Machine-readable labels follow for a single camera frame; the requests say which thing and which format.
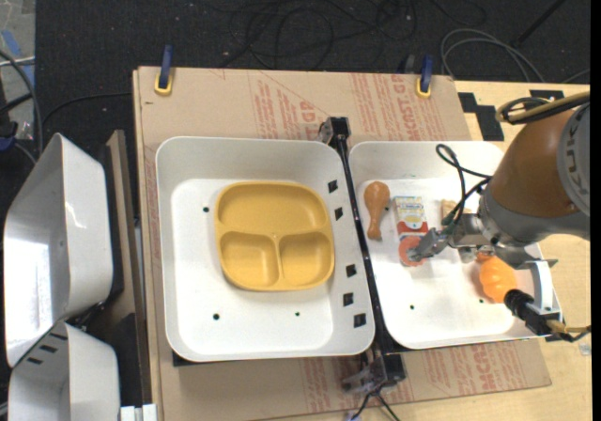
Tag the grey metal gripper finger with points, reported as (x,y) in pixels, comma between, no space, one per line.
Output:
(434,238)
(419,254)

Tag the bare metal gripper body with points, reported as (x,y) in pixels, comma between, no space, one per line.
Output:
(467,233)

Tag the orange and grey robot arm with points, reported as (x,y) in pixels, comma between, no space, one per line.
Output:
(540,175)

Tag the white and red carton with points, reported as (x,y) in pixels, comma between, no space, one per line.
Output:
(409,217)

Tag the tan toy bread slice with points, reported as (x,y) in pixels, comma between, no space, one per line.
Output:
(448,207)

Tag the orange toy croissant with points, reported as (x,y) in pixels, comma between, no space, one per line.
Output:
(495,278)

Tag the thin black rod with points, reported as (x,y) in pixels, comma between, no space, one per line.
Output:
(364,240)

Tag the brown toy chicken drumstick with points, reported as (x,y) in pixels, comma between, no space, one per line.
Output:
(375,198)

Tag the yellow divided plate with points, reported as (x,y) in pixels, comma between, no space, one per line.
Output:
(272,217)

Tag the brown cardboard board red print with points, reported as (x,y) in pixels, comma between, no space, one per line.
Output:
(263,99)

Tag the black cylinder on white bracket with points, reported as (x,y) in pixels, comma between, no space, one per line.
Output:
(526,308)

